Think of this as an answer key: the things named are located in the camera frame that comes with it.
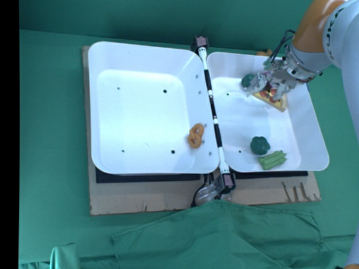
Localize small green toy broccoli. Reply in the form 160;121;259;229
241;73;257;90

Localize black block with wires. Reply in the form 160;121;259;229
214;172;237;194
190;35;210;52

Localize white plastic tray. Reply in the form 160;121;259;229
88;41;220;175
206;52;330;173

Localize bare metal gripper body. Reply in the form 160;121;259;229
262;55;319;92

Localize brown cardboard board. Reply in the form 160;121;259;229
82;45;322;216

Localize black and white thin rod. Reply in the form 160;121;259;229
197;47;232;175

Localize green toy beans bundle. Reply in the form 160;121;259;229
258;150;288;171

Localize green cloth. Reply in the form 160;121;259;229
49;200;355;269

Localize large green toy broccoli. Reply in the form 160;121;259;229
250;136;271;156

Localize toy pizza slice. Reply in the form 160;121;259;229
252;87;288;113

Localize orange toy pretzel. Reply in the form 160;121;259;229
187;123;205;149

